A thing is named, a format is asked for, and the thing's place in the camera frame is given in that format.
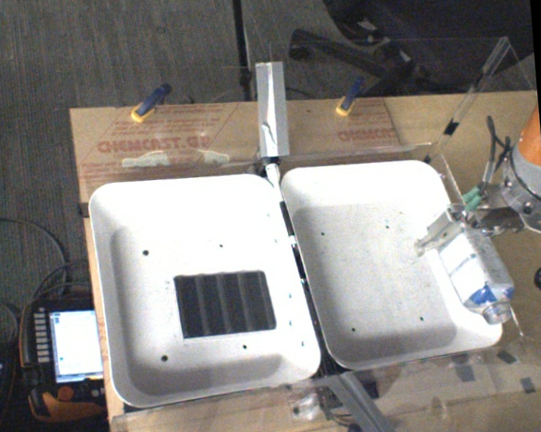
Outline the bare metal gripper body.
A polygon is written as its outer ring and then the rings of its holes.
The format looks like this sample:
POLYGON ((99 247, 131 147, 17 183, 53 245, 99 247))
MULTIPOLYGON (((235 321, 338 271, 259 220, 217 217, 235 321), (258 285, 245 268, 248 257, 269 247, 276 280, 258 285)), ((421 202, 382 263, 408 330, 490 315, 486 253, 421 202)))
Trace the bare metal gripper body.
POLYGON ((541 196, 518 179, 474 186, 464 197, 466 218, 474 228, 492 234, 524 229, 541 234, 541 196))

